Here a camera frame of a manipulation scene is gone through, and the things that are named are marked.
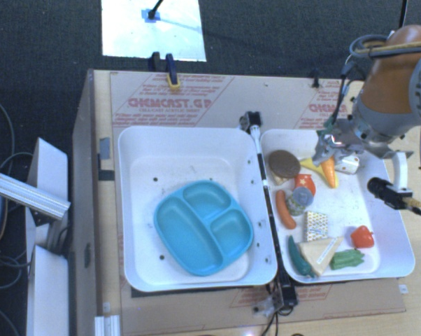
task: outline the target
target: white tray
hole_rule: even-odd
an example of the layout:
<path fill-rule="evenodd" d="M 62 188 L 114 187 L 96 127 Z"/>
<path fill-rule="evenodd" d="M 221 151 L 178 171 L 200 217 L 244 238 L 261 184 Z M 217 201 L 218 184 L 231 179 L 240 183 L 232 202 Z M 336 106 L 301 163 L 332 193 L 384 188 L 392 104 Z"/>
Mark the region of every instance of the white tray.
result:
<path fill-rule="evenodd" d="M 124 228 L 124 272 L 141 291 L 251 286 L 274 278 L 271 238 L 257 151 L 239 129 L 148 127 L 125 129 L 118 140 L 117 203 Z M 187 183 L 212 179 L 248 215 L 254 239 L 237 261 L 210 276 L 186 272 L 153 225 L 156 206 Z"/>
<path fill-rule="evenodd" d="M 282 149 L 293 153 L 298 159 L 309 158 L 314 154 L 317 135 L 307 129 L 270 129 L 262 135 L 262 150 L 266 163 L 267 179 L 270 186 L 271 203 L 276 218 L 283 262 L 288 274 L 295 280 L 310 283 L 348 281 L 358 279 L 379 279 L 386 277 L 404 277 L 415 266 L 413 251 L 406 234 L 404 223 L 398 211 L 386 206 L 383 201 L 374 198 L 367 190 L 367 182 L 377 176 L 388 180 L 385 164 L 369 153 L 359 156 L 360 168 L 355 175 L 338 173 L 339 187 L 331 189 L 317 173 L 302 168 L 301 173 L 311 174 L 316 186 L 314 202 L 307 208 L 327 214 L 329 217 L 329 236 L 343 236 L 343 243 L 338 251 L 353 247 L 350 233 L 360 225 L 366 225 L 373 231 L 376 245 L 362 248 L 364 263 L 357 267 L 348 267 L 336 271 L 326 269 L 324 274 L 314 279 L 301 276 L 294 269 L 287 247 L 287 236 L 292 235 L 295 242 L 304 240 L 305 217 L 295 217 L 297 227 L 288 230 L 277 216 L 275 194 L 278 189 L 292 190 L 294 181 L 287 181 L 277 186 L 268 168 L 268 156 L 271 152 Z"/>

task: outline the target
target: brown cookie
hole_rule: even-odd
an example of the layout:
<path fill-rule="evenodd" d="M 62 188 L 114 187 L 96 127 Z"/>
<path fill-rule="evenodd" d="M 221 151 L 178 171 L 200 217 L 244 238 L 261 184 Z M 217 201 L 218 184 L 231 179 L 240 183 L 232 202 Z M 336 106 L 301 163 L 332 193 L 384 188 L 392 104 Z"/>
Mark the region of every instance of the brown cookie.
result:
<path fill-rule="evenodd" d="M 294 178 L 301 170 L 298 159 L 286 150 L 275 150 L 269 155 L 268 164 L 271 171 L 281 178 Z"/>

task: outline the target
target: black pole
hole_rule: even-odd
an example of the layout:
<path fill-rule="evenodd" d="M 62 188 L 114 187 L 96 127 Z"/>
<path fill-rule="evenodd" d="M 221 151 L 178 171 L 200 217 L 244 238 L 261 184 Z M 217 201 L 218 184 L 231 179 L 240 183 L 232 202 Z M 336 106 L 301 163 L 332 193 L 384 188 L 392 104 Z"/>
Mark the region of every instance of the black pole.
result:
<path fill-rule="evenodd" d="M 159 8 L 159 5 L 161 5 L 161 3 L 163 2 L 163 0 L 159 0 L 155 7 L 153 9 L 151 9 L 150 11 L 148 11 L 148 18 L 150 20 L 153 20 L 155 18 L 155 14 L 156 14 L 156 10 Z"/>
<path fill-rule="evenodd" d="M 408 0 L 403 0 L 401 4 L 399 28 L 405 24 L 406 10 L 408 9 Z"/>

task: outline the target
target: black floor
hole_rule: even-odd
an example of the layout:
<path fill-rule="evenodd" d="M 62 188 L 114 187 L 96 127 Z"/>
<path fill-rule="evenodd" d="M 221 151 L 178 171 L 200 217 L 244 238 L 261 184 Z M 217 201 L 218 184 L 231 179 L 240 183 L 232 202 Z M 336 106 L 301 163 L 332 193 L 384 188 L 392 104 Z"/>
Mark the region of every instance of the black floor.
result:
<path fill-rule="evenodd" d="M 207 62 L 181 72 L 337 78 L 350 42 L 399 26 L 402 0 L 199 0 Z M 421 24 L 421 0 L 409 0 L 406 24 Z M 13 122 L 16 151 L 42 137 L 71 156 L 71 133 L 88 68 L 147 69 L 141 59 L 101 54 L 101 0 L 0 0 L 0 103 Z M 0 164 L 10 134 L 0 112 Z M 28 160 L 12 176 L 24 180 Z M 24 250 L 23 212 L 9 216 L 4 254 Z M 14 273 L 0 268 L 0 283 Z M 0 290 L 0 309 L 25 334 L 27 282 Z M 0 335 L 12 335 L 0 318 Z"/>

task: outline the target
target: bread slice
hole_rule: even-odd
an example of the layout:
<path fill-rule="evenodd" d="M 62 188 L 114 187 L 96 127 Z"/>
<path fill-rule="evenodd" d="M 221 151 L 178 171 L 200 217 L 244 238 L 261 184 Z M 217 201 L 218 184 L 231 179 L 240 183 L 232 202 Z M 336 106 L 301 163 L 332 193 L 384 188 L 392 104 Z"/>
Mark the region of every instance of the bread slice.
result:
<path fill-rule="evenodd" d="M 311 265 L 315 274 L 320 277 L 342 241 L 343 237 L 307 241 L 299 243 L 299 250 L 302 257 Z"/>

